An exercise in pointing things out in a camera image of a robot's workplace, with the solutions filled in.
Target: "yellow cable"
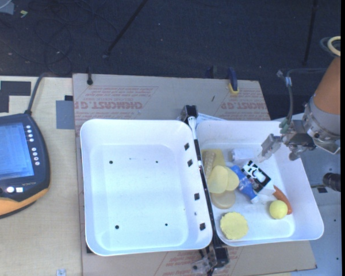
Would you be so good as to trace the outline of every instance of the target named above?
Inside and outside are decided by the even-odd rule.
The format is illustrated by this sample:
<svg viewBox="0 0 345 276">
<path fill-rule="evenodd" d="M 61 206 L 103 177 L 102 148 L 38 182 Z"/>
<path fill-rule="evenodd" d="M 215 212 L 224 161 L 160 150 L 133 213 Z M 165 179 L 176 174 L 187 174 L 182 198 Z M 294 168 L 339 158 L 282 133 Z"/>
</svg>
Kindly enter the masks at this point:
<svg viewBox="0 0 345 276">
<path fill-rule="evenodd" d="M 336 55 L 338 55 L 338 56 L 341 56 L 341 51 L 337 50 L 337 49 L 332 45 L 332 43 L 333 43 L 334 41 L 337 41 L 337 40 L 340 40 L 340 41 L 341 41 L 341 36 L 335 36 L 335 37 L 330 38 L 330 39 L 327 41 L 327 47 L 328 47 L 328 49 L 331 50 L 331 52 L 332 52 L 333 54 L 336 54 Z"/>
</svg>

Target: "black floor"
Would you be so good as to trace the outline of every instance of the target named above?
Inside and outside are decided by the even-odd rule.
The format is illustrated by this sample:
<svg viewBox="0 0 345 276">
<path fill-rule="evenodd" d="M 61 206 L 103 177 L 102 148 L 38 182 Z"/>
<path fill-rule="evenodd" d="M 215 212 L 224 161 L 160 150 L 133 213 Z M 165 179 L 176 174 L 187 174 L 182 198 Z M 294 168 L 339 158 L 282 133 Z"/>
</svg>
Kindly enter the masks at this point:
<svg viewBox="0 0 345 276">
<path fill-rule="evenodd" d="M 226 78 L 232 67 L 238 79 L 259 81 L 275 119 L 289 110 L 278 70 L 291 73 L 294 114 L 302 113 L 333 59 L 324 42 L 341 32 L 341 0 L 143 1 L 12 0 L 11 12 L 0 9 L 0 75 L 90 68 L 203 78 L 215 66 Z"/>
</svg>

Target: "yellow ball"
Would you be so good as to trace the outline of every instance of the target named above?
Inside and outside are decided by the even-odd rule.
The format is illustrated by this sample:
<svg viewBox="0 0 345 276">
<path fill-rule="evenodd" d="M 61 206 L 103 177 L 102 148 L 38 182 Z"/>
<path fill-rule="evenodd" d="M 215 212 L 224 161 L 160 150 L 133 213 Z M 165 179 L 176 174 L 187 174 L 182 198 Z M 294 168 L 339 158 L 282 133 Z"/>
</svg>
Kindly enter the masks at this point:
<svg viewBox="0 0 345 276">
<path fill-rule="evenodd" d="M 282 219 L 288 213 L 288 206 L 282 200 L 274 200 L 270 204 L 270 214 L 274 219 Z"/>
</svg>

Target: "brown sausage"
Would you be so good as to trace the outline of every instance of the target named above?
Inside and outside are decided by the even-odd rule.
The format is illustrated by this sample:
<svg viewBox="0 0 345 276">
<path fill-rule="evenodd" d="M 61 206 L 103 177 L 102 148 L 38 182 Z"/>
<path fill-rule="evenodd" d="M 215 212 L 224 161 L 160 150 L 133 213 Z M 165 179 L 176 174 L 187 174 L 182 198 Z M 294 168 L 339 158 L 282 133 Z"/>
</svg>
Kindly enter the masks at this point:
<svg viewBox="0 0 345 276">
<path fill-rule="evenodd" d="M 274 189 L 276 190 L 274 192 L 274 197 L 276 197 L 278 200 L 283 201 L 284 203 L 286 203 L 287 205 L 287 214 L 291 214 L 293 212 L 292 209 L 292 205 L 290 204 L 288 198 L 286 197 L 286 195 L 284 195 L 284 193 L 274 185 Z"/>
</svg>

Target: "blue screen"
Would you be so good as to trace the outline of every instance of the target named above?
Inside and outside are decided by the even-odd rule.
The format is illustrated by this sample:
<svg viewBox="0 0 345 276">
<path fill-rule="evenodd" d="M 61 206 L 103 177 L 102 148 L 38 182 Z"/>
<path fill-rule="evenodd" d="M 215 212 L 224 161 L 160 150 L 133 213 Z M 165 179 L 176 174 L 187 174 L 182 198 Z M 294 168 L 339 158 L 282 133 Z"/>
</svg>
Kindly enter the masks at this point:
<svg viewBox="0 0 345 276">
<path fill-rule="evenodd" d="M 23 124 L 0 126 L 0 180 L 32 175 Z"/>
</svg>

